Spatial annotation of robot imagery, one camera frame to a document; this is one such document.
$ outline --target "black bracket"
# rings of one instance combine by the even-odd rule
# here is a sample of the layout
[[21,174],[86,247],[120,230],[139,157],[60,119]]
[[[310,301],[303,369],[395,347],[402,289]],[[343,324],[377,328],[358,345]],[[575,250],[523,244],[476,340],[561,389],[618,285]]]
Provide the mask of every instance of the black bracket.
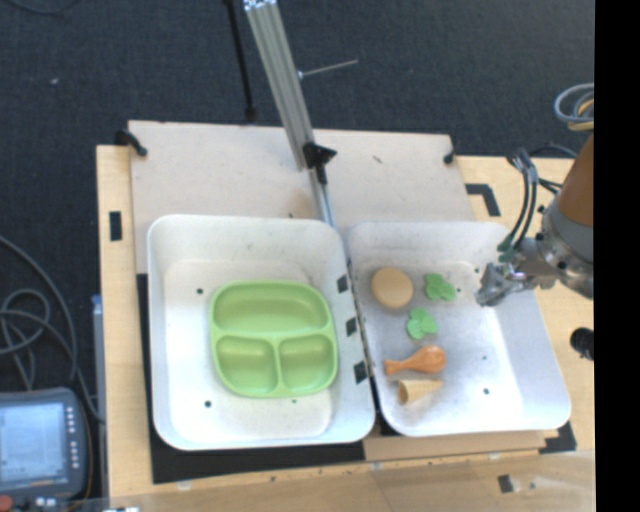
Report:
[[307,167],[309,169],[315,169],[318,181],[323,185],[326,185],[328,181],[325,165],[328,164],[329,161],[338,154],[338,152],[333,149],[318,146],[314,142],[307,142],[302,148],[302,151],[304,152],[304,158],[307,161]]
[[148,153],[147,148],[143,147],[136,136],[129,130],[118,130],[116,132],[114,144],[116,146],[133,146],[133,149],[135,149],[136,153],[140,156],[146,156]]

